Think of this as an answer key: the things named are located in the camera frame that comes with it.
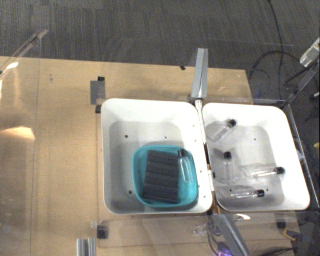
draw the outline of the black wire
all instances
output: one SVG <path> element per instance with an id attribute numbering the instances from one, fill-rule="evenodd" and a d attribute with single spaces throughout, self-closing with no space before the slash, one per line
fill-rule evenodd
<path id="1" fill-rule="evenodd" d="M 301 74 L 303 74 L 304 72 L 308 71 L 309 69 L 311 69 L 314 65 L 316 65 L 317 63 L 314 63 L 311 66 L 307 66 L 304 69 L 302 69 L 301 71 L 299 71 L 298 73 L 296 73 L 295 75 L 289 77 L 287 80 L 284 81 L 284 84 L 289 83 L 291 80 L 295 79 L 296 77 L 300 76 Z"/>
<path id="2" fill-rule="evenodd" d="M 208 233 L 207 235 L 208 235 L 208 242 L 209 242 L 209 246 L 210 246 L 211 250 L 213 251 L 213 253 L 214 253 L 216 256 L 219 256 L 219 254 L 217 253 L 217 251 L 214 249 L 214 247 L 213 247 L 212 244 L 211 244 L 211 240 L 210 240 L 210 235 L 209 235 L 209 233 Z"/>
<path id="3" fill-rule="evenodd" d="M 280 255 L 280 254 L 283 254 L 283 253 L 286 253 L 286 252 L 289 252 L 292 250 L 293 250 L 293 248 L 282 248 L 282 249 L 277 249 L 277 250 L 273 250 L 270 252 L 266 252 L 264 254 L 261 254 L 260 256 L 277 256 L 277 255 Z"/>
<path id="4" fill-rule="evenodd" d="M 267 1 L 268 1 L 269 5 L 270 5 L 270 8 L 271 8 L 271 11 L 272 11 L 272 14 L 273 14 L 273 18 L 274 18 L 274 23 L 275 23 L 275 26 L 276 26 L 276 30 L 278 32 L 280 48 L 281 48 L 281 51 L 284 52 L 285 49 L 284 49 L 284 46 L 283 46 L 283 41 L 282 41 L 282 37 L 281 37 L 281 33 L 280 33 L 280 28 L 279 28 L 279 23 L 278 23 L 278 19 L 277 19 L 277 16 L 276 16 L 276 12 L 275 12 L 274 6 L 271 3 L 271 0 L 267 0 Z M 282 53 L 281 57 L 280 57 L 279 67 L 278 67 L 278 92 L 279 92 L 280 100 L 282 98 L 281 97 L 281 93 L 280 93 L 280 73 L 281 73 L 281 67 L 282 67 L 283 61 L 284 61 L 284 54 Z"/>
<path id="5" fill-rule="evenodd" d="M 266 88 L 265 91 L 261 92 L 261 96 L 262 96 L 262 95 L 265 95 L 265 94 L 269 91 L 269 89 L 270 89 L 270 87 L 271 87 L 271 78 L 270 78 L 270 75 L 268 74 L 268 72 L 266 72 L 266 71 L 264 71 L 263 69 L 260 69 L 260 68 L 255 68 L 255 69 L 252 69 L 252 70 L 253 70 L 253 71 L 260 71 L 261 73 L 264 73 L 264 74 L 268 77 L 269 85 L 268 85 L 268 87 Z"/>
<path id="6" fill-rule="evenodd" d="M 298 58 L 296 58 L 295 56 L 291 55 L 288 52 L 282 51 L 282 50 L 271 50 L 271 51 L 267 51 L 263 54 L 260 55 L 260 57 L 255 61 L 255 63 L 253 64 L 250 73 L 248 75 L 248 78 L 251 79 L 254 71 L 257 69 L 257 66 L 260 64 L 260 62 L 268 55 L 273 55 L 273 54 L 284 54 L 289 56 L 290 58 L 294 59 L 295 61 L 300 63 L 300 60 Z"/>
<path id="7" fill-rule="evenodd" d="M 319 99 L 312 105 L 309 115 L 304 119 L 304 122 L 306 123 L 312 118 L 319 119 L 319 113 L 316 113 L 316 111 L 319 111 Z"/>

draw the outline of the clear acrylic panel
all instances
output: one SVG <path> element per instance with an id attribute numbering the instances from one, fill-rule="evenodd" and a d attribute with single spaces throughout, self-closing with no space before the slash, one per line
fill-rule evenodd
<path id="1" fill-rule="evenodd" d="M 103 201 L 101 117 L 95 114 L 96 104 L 104 98 L 187 101 L 195 68 L 47 59 L 41 60 L 41 67 L 37 123 L 41 140 L 36 144 L 39 158 L 33 190 L 31 255 L 74 255 L 77 239 L 97 237 L 97 229 L 109 233 L 109 238 L 97 239 L 97 255 L 212 255 L 208 237 L 192 235 L 193 228 L 203 225 L 207 216 L 136 217 L 108 211 Z M 105 77 L 105 97 L 100 95 L 96 104 L 91 104 L 90 81 L 97 81 L 97 77 Z M 224 88 L 234 83 L 238 90 Z M 244 70 L 209 68 L 207 84 L 208 99 L 218 97 L 214 98 L 217 102 L 236 99 L 237 103 L 279 105 L 278 100 L 252 99 Z M 266 215 L 270 236 L 264 237 L 263 226 L 256 221 L 250 229 L 257 227 L 262 232 L 258 242 L 243 237 L 257 255 L 268 251 L 271 241 L 279 248 L 292 246 L 288 238 L 278 241 L 274 213 L 257 213 L 262 220 Z M 170 234 L 173 227 L 182 229 L 173 233 L 178 241 L 164 239 L 161 234 Z"/>
<path id="2" fill-rule="evenodd" d="M 31 253 L 41 38 L 33 34 L 12 57 L 0 59 L 0 252 Z"/>
<path id="3" fill-rule="evenodd" d="M 115 255 L 315 255 L 319 213 L 135 216 L 103 225 L 107 239 L 99 240 L 97 251 Z"/>

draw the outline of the wooden board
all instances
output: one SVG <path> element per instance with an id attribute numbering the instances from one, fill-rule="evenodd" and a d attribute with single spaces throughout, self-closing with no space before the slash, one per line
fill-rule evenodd
<path id="1" fill-rule="evenodd" d="M 24 59 L 23 65 L 32 67 L 33 59 Z M 99 195 L 97 148 L 97 115 L 90 105 L 90 81 L 105 77 L 107 98 L 184 101 L 191 92 L 194 68 L 181 70 L 178 66 L 128 63 L 92 62 L 42 59 L 40 61 L 37 126 L 35 131 L 35 167 L 32 198 L 32 256 L 76 255 L 77 238 L 96 236 L 93 223 L 103 220 L 121 221 L 106 213 Z M 208 70 L 208 95 L 224 98 L 251 99 L 244 70 Z M 134 240 L 124 247 L 98 247 L 97 255 L 211 255 L 203 238 L 181 233 L 177 243 L 158 242 L 153 225 L 147 222 L 149 244 L 141 246 Z M 248 246 L 268 248 L 270 245 L 289 246 L 289 240 L 269 227 L 269 235 L 250 240 Z M 191 244 L 182 243 L 183 238 Z M 124 236 L 112 238 L 119 243 Z"/>

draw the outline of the teal tray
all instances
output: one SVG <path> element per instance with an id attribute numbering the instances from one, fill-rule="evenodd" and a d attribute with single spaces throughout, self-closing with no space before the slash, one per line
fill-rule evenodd
<path id="1" fill-rule="evenodd" d="M 145 174 L 147 166 L 147 157 L 149 150 L 162 151 L 167 153 L 178 154 L 178 150 L 183 149 L 182 147 L 175 145 L 148 145 L 137 149 L 132 156 L 132 178 L 135 195 L 138 200 L 148 207 L 155 208 L 172 208 L 182 207 L 192 204 L 198 196 L 198 182 L 196 168 L 192 155 L 187 152 L 187 157 L 191 162 L 191 170 L 193 181 L 184 182 L 183 177 L 180 173 L 178 181 L 178 200 L 177 203 L 166 203 L 155 200 L 143 199 L 143 187 L 145 183 Z"/>

